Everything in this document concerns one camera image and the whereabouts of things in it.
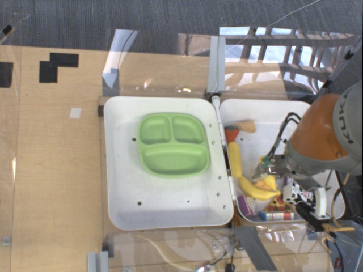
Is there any red toy strawberry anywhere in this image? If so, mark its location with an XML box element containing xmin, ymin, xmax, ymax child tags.
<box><xmin>224</xmin><ymin>125</ymin><xmax>240</xmax><ymax>143</ymax></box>

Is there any toy pizza slice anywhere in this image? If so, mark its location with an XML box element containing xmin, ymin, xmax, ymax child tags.
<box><xmin>264</xmin><ymin>196</ymin><xmax>293</xmax><ymax>213</ymax></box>

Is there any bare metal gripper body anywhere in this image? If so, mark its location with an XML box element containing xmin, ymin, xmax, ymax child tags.
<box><xmin>269</xmin><ymin>154</ymin><xmax>296</xmax><ymax>179</ymax></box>

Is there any black cylinder on white bracket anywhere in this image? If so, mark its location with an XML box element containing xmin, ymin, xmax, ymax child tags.
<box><xmin>294</xmin><ymin>186</ymin><xmax>327</xmax><ymax>232</ymax></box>

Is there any purple carton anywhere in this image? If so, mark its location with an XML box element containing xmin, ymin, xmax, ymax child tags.
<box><xmin>237</xmin><ymin>194</ymin><xmax>258</xmax><ymax>217</ymax></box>

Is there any yellow round toy fruit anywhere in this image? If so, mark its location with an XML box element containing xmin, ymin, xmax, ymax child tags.
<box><xmin>254</xmin><ymin>174</ymin><xmax>277</xmax><ymax>193</ymax></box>

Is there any yellow toy corn cob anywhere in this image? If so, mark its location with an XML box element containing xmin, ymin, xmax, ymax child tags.
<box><xmin>227</xmin><ymin>141</ymin><xmax>243</xmax><ymax>179</ymax></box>

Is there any yellow banana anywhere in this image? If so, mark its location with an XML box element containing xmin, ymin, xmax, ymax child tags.
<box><xmin>239</xmin><ymin>175</ymin><xmax>282</xmax><ymax>201</ymax></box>

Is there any white plastic tray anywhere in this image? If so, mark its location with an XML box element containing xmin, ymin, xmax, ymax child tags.
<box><xmin>103</xmin><ymin>96</ymin><xmax>235</xmax><ymax>232</ymax></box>
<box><xmin>220</xmin><ymin>98</ymin><xmax>347</xmax><ymax>224</ymax></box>

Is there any green divided plate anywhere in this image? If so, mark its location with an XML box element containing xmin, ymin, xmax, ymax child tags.
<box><xmin>137</xmin><ymin>112</ymin><xmax>212</xmax><ymax>179</ymax></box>

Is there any white tube with blue cap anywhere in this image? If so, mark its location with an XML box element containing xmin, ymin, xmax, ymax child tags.
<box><xmin>258</xmin><ymin>211</ymin><xmax>295</xmax><ymax>222</ymax></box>

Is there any white carton with black spots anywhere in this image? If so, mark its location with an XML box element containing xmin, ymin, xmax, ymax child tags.
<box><xmin>282</xmin><ymin>176</ymin><xmax>316</xmax><ymax>204</ymax></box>

